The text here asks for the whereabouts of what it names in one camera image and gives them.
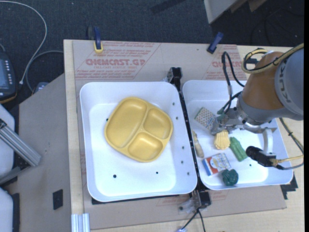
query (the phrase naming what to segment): device screen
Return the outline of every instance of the device screen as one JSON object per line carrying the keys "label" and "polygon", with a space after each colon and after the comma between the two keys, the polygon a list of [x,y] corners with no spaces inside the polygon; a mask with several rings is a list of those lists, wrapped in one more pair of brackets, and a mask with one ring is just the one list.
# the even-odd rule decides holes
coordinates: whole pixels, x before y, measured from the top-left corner
{"label": "device screen", "polygon": [[0,59],[0,88],[1,89],[8,89],[8,80],[5,75],[5,69],[4,69],[4,62]]}

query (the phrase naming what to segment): black floor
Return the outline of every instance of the black floor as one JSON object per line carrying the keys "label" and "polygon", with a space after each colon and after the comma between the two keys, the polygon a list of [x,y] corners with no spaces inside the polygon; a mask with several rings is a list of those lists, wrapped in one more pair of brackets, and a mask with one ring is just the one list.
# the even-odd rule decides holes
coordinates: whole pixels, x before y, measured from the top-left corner
{"label": "black floor", "polygon": [[[296,46],[304,42],[304,0],[268,0],[253,13],[246,3],[208,24],[203,0],[6,0],[36,9],[47,24],[38,54],[63,50],[64,39],[85,39],[89,25],[100,28],[103,40],[164,43],[212,42],[222,32],[223,44]],[[0,2],[0,44],[5,47],[18,81],[44,37],[42,19],[30,8]],[[28,84],[51,82],[64,72],[63,55],[37,58]],[[4,106],[10,110],[31,96],[24,85]]]}

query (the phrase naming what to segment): white cable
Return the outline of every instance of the white cable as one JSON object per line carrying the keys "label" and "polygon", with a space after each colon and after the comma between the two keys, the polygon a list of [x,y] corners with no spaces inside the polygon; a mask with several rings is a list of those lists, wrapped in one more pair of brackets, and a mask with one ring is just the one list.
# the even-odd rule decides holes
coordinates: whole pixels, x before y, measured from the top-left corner
{"label": "white cable", "polygon": [[41,16],[41,14],[34,8],[30,7],[29,5],[26,5],[26,4],[23,4],[23,3],[20,3],[20,2],[15,2],[15,1],[4,1],[4,0],[0,0],[0,2],[3,2],[3,3],[12,3],[12,4],[19,4],[19,5],[22,5],[22,6],[25,6],[27,8],[30,8],[32,9],[36,14],[38,14],[38,16],[42,19],[43,23],[44,23],[44,26],[45,26],[45,35],[44,35],[44,38],[39,46],[39,48],[35,51],[35,53],[33,54],[32,58],[30,59],[29,63],[27,64],[26,68],[25,68],[25,71],[24,71],[24,74],[23,74],[23,77],[22,79],[20,80],[19,84],[23,85],[24,84],[24,78],[25,78],[25,75],[26,75],[26,72],[33,60],[33,58],[35,57],[35,55],[38,53],[38,51],[40,50],[40,48],[42,47],[42,45],[44,44],[45,42],[45,39],[46,39],[46,35],[47,35],[47,25],[46,25],[46,22],[43,18],[43,16]]}

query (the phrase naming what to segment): yellow plate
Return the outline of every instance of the yellow plate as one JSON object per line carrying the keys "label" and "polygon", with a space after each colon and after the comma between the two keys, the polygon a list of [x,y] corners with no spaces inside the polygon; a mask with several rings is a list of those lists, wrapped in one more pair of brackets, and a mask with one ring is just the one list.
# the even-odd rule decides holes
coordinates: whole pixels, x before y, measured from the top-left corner
{"label": "yellow plate", "polygon": [[170,117],[158,107],[137,97],[123,99],[104,128],[104,136],[110,146],[140,162],[157,159],[172,132]]}

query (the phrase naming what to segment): wooden table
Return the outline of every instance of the wooden table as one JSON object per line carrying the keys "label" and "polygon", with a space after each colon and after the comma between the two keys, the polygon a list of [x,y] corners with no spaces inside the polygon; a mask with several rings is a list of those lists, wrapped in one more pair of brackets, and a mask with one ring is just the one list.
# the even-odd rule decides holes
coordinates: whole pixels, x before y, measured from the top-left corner
{"label": "wooden table", "polygon": [[[68,140],[69,140],[69,161],[70,161],[70,197],[71,213],[81,215],[84,213],[83,188],[81,178],[81,163],[79,152],[78,118],[74,81],[73,67],[73,40],[64,41],[65,53],[65,79],[66,79],[66,99],[68,117]],[[249,51],[256,49],[257,46],[238,46],[239,54],[244,57]],[[287,47],[265,47],[268,50],[278,50],[285,52]],[[288,126],[303,143],[303,121],[287,120]],[[280,123],[283,141],[286,145],[289,156],[299,154],[299,150],[290,139]],[[207,232],[284,232],[284,231],[304,231],[304,169],[295,169],[295,177],[298,188],[295,192],[288,193],[286,200],[287,208],[283,210],[271,210],[246,214],[235,214],[219,217],[204,218]],[[109,229],[92,230],[96,232],[157,232],[157,231],[176,231],[184,225],[184,221],[170,221],[164,223],[152,223],[136,226],[117,227]],[[202,231],[200,219],[194,219],[188,226],[189,231]]]}

